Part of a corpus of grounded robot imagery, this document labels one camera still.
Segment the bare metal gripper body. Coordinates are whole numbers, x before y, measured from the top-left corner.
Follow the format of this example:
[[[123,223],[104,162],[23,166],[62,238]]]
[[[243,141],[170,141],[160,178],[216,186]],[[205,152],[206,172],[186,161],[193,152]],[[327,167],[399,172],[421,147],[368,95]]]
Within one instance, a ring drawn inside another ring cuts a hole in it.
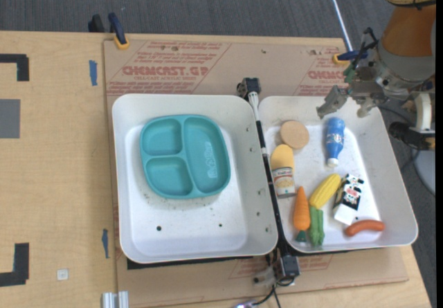
[[[383,103],[387,99],[406,100],[415,82],[407,80],[385,67],[358,67],[349,83],[347,94],[355,100]]]

